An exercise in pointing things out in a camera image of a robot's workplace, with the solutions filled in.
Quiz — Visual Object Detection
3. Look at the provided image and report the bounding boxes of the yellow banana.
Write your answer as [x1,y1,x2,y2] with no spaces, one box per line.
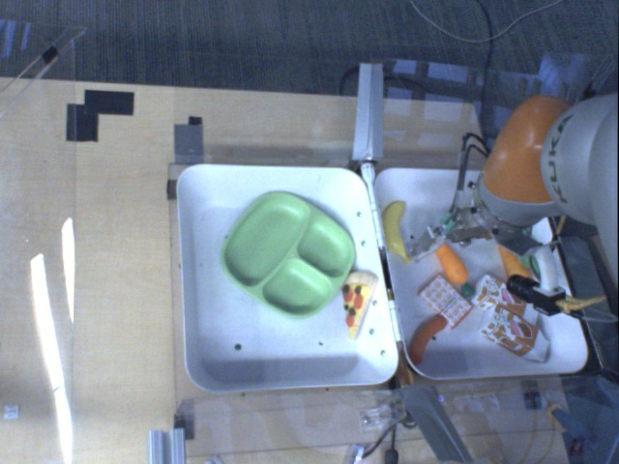
[381,200,413,265]

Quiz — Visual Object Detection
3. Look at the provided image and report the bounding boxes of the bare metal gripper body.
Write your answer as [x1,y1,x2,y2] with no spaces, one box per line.
[433,204,495,247]

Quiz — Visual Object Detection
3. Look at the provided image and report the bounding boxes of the orange carrot with green end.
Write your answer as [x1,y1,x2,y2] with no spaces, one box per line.
[434,243,478,300]

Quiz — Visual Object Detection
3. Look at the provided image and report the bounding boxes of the green divided plate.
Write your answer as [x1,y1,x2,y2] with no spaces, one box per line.
[220,190,358,318]

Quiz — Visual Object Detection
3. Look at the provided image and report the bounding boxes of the white plastic tray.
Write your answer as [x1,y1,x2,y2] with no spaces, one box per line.
[373,166,590,382]
[175,163,400,393]

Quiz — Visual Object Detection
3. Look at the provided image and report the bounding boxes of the small orange carrot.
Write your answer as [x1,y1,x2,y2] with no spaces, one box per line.
[497,244,535,280]

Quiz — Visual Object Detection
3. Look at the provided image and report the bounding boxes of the white and orange printed carton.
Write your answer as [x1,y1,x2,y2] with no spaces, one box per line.
[478,304,551,363]
[472,274,529,319]

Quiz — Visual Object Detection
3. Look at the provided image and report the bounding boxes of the orange and white square biscuit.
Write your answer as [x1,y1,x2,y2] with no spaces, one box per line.
[417,274,474,331]

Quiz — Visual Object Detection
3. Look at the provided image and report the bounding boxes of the yellow pizza slice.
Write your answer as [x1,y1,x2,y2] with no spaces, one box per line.
[341,269,380,341]

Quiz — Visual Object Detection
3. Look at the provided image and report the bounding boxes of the orange-brown sausage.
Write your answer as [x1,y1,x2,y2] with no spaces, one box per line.
[407,313,449,366]

